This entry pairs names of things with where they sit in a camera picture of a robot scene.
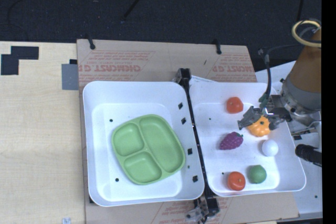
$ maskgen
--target green divided plate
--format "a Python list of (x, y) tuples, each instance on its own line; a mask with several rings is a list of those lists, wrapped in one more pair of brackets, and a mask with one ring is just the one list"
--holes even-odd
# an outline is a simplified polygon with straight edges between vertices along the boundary
[(144, 115), (121, 124), (113, 131), (111, 142), (122, 169), (136, 184), (162, 180), (185, 163), (179, 138), (158, 115)]

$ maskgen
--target white egg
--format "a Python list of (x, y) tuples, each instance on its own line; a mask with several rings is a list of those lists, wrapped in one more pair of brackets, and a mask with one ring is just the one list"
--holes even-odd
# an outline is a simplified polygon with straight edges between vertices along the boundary
[(269, 139), (263, 142), (261, 149), (266, 156), (271, 157), (277, 155), (279, 146), (273, 139)]

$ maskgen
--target white tray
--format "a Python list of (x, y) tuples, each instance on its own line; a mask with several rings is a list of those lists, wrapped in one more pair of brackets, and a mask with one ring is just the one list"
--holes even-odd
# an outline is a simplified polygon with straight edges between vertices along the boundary
[[(208, 184), (219, 196), (298, 191), (306, 184), (287, 122), (280, 123), (277, 129), (263, 137), (251, 135), (246, 128), (238, 128), (237, 121), (243, 118), (250, 106), (259, 107), (258, 99), (266, 87), (265, 83), (199, 82), (190, 88)], [(226, 100), (233, 96), (239, 97), (244, 104), (244, 110), (237, 114), (225, 111)], [(232, 131), (244, 136), (243, 144), (233, 150), (220, 150), (220, 141)], [(261, 151), (263, 141), (270, 138), (279, 145), (279, 152), (274, 157), (267, 157)], [(261, 184), (252, 184), (247, 174), (249, 168), (257, 164), (265, 168), (267, 178)], [(246, 186), (241, 191), (232, 191), (226, 184), (228, 174), (233, 171), (241, 172), (246, 177)]]
[[(83, 106), (89, 194), (96, 204), (109, 207), (193, 200), (202, 195), (203, 173), (186, 94), (180, 85), (174, 82), (94, 81), (83, 90)], [(167, 120), (184, 148), (186, 161), (180, 171), (168, 178), (137, 185), (119, 165), (111, 135), (120, 124), (146, 114), (156, 114)]]

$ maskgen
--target orange pumpkin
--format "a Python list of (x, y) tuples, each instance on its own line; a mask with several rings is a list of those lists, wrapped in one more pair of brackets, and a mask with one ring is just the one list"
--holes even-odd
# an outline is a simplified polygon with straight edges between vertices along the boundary
[(268, 118), (266, 118), (265, 116), (261, 116), (259, 120), (247, 126), (246, 128), (251, 132), (252, 135), (255, 135), (257, 137), (262, 137), (271, 132), (271, 130), (269, 129)]

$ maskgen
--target green lime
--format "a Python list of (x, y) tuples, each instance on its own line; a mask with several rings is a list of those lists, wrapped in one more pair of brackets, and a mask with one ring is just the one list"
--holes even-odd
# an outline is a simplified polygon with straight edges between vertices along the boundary
[(264, 182), (266, 177), (266, 170), (261, 165), (252, 166), (248, 173), (249, 180), (254, 184), (260, 184)]

